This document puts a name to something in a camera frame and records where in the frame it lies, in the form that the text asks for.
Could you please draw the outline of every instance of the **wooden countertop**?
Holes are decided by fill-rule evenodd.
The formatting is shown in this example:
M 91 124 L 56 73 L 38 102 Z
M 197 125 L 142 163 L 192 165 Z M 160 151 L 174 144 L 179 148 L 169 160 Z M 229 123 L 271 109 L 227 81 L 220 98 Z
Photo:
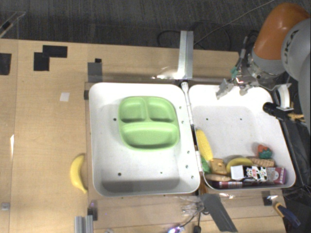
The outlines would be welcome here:
M 67 46 L 67 58 L 50 58 L 50 71 L 34 71 L 34 52 L 42 52 L 43 45 Z M 88 197 L 71 185 L 69 167 L 72 160 L 86 152 L 86 116 L 84 88 L 87 82 L 87 63 L 102 59 L 104 75 L 151 77 L 162 68 L 178 65 L 177 49 L 76 44 L 60 42 L 0 40 L 0 52 L 12 54 L 11 74 L 0 76 L 1 89 L 16 93 L 16 100 L 6 100 L 6 108 L 14 107 L 15 114 L 2 114 L 1 122 L 15 127 L 8 130 L 7 137 L 15 134 L 13 166 L 0 162 L 0 179 L 10 177 L 1 193 L 1 202 L 10 199 L 8 213 L 0 213 L 0 231 L 4 233 L 73 233 L 74 217 L 85 216 Z M 230 74 L 238 54 L 221 51 L 194 51 L 194 76 L 224 78 Z M 60 101 L 62 92 L 70 93 L 69 101 Z M 3 160 L 11 157 L 0 150 Z M 284 204 L 282 193 L 274 190 L 277 201 Z M 271 206 L 263 206 L 260 193 L 238 193 L 240 199 L 224 199 L 223 203 L 240 232 L 285 232 L 283 221 Z M 139 206 L 129 202 L 122 208 L 128 212 L 128 220 L 118 218 L 118 203 L 103 205 L 111 213 L 111 226 L 115 233 L 164 233 L 181 217 L 179 204 L 172 213 L 165 211 L 167 220 L 161 222 L 157 215 L 166 209 L 157 206 L 150 209 L 144 222 L 139 223 L 142 212 Z M 95 233 L 104 233 L 106 222 L 94 222 Z M 192 231 L 193 225 L 186 227 Z M 210 216 L 202 217 L 202 233 L 218 232 Z

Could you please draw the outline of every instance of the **white square marker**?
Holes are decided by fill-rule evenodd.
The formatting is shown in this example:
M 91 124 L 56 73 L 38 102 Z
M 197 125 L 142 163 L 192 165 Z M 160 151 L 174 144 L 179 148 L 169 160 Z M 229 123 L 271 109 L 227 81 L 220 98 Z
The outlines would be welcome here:
M 62 92 L 59 100 L 61 102 L 68 102 L 69 101 L 69 95 L 70 95 L 70 92 Z

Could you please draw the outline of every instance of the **white wire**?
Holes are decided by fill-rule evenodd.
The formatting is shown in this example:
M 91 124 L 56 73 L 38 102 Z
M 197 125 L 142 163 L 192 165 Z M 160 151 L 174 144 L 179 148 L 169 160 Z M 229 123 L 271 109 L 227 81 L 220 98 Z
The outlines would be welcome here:
M 235 22 L 235 21 L 239 20 L 240 18 L 242 18 L 242 17 L 244 17 L 245 15 L 247 15 L 247 14 L 253 12 L 254 10 L 260 9 L 261 7 L 266 6 L 267 4 L 272 3 L 272 2 L 274 2 L 274 1 L 275 1 L 275 0 L 270 0 L 269 2 L 266 2 L 266 3 L 260 5 L 260 6 L 256 7 L 256 8 L 254 8 L 254 9 L 251 9 L 251 10 L 245 12 L 243 15 L 241 15 L 241 16 L 239 16 L 239 17 L 233 19 L 232 21 L 226 23 L 225 25 L 223 25 L 223 26 L 221 26 L 221 27 L 218 27 L 218 28 L 214 29 L 213 31 L 209 32 L 209 33 L 206 34 L 204 37 L 202 37 L 200 40 L 198 40 L 197 42 L 195 42 L 195 43 L 194 43 L 194 46 L 195 46 L 196 44 L 200 43 L 202 40 L 204 40 L 206 37 L 208 37 L 210 34 L 214 33 L 215 31 L 217 31 L 217 30 L 219 30 L 219 29 L 221 29 L 221 28 L 223 28 L 223 27 L 225 27 L 225 26 L 231 24 L 232 22 Z

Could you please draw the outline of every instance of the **banana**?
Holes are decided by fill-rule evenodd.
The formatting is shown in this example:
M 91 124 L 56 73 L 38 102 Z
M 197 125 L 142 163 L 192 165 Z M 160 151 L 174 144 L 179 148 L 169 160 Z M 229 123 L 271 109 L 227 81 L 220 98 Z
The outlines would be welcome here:
M 84 154 L 78 155 L 70 166 L 70 179 L 73 186 L 79 188 L 83 191 L 83 193 L 87 193 L 87 190 L 83 186 L 82 179 L 81 179 L 81 166 L 84 161 Z

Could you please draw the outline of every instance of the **green plate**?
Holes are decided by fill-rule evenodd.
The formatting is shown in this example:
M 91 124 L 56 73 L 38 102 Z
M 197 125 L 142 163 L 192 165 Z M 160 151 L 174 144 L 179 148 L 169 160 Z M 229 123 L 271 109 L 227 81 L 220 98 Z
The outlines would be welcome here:
M 135 150 L 162 150 L 179 141 L 179 126 L 173 105 L 159 97 L 128 97 L 118 112 L 123 143 Z

